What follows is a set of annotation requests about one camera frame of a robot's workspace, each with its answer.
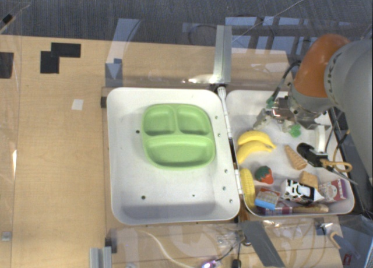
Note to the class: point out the black and white carton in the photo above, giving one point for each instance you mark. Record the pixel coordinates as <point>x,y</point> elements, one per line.
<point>298,191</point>

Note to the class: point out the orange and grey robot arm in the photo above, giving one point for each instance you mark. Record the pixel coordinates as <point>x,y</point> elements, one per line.
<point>346,80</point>

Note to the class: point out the tan bread stick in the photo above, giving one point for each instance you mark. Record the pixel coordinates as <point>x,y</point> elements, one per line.
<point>311,209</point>

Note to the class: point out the green divided plate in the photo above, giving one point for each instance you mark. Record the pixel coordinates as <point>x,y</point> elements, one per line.
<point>177,150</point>

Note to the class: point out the yellow banana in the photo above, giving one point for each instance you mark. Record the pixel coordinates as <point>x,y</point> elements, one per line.
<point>255,137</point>
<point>250,150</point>

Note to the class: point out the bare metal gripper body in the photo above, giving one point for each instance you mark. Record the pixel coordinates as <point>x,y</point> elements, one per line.
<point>284,111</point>

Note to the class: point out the red and blue box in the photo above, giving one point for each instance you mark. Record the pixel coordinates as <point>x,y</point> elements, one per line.
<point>267,198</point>

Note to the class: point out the dark red packet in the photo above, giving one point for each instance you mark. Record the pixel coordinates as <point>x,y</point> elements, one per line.
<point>279,211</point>

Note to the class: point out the tan waffle cone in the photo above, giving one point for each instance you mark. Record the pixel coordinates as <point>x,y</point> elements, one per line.
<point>295,157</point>

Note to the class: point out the tan biscuit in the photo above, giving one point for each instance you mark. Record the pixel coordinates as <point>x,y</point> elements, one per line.
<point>309,179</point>

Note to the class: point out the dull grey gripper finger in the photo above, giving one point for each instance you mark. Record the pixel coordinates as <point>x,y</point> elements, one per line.
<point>286,126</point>
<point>262,119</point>

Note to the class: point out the green broccoli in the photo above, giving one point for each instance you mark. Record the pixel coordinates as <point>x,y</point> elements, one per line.
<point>295,130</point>

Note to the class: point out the yellow corn cob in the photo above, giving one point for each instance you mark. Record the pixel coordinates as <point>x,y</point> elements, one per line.
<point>248,186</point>

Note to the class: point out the red strawberry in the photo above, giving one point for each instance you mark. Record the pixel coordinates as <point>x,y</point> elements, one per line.
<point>264,175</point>

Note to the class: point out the pink carton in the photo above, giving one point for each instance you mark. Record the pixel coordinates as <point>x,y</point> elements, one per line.
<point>333,190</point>

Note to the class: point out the pale wood board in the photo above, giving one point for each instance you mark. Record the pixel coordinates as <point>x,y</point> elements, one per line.
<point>64,159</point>

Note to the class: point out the white plastic tray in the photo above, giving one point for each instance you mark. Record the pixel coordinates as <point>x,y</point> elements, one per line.
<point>175,191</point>
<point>274,106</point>

